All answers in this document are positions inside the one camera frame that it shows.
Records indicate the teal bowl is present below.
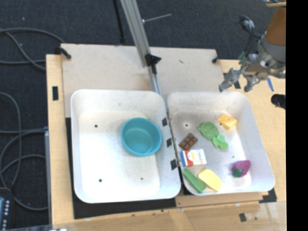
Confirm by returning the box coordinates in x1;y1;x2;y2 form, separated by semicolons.
120;117;163;157

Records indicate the small green ridged vegetable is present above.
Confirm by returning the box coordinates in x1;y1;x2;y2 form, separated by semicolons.
212;134;229;151

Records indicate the pale flat board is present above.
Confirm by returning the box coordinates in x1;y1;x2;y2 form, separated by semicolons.
60;43;268;208

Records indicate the thin black rod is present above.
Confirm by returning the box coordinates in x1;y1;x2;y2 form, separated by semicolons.
165;97;182;171

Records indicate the purple eggplant with green stem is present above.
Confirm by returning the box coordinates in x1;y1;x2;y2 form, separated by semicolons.
231;160;252;178

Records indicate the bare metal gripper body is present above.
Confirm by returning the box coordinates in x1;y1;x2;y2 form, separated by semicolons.
240;52;286;79

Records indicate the brown chocolate bar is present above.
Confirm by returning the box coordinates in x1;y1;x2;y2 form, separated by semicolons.
179;133;199;151

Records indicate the white plastic tray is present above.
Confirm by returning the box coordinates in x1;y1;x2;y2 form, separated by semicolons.
70;89;182;204
166;90;276;197

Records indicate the long green vegetable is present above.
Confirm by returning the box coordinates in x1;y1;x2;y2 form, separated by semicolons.
182;167;207;193

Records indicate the yellow cheese wedge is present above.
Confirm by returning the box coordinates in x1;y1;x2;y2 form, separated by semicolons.
217;113;238;131

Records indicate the yellow oval slice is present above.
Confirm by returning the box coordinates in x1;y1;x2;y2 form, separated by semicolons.
197;168;222;193

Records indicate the green lettuce leaf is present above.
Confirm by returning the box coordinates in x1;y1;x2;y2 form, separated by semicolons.
196;122;220;141

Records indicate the white red blue carton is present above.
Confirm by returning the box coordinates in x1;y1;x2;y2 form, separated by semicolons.
180;148;208;168

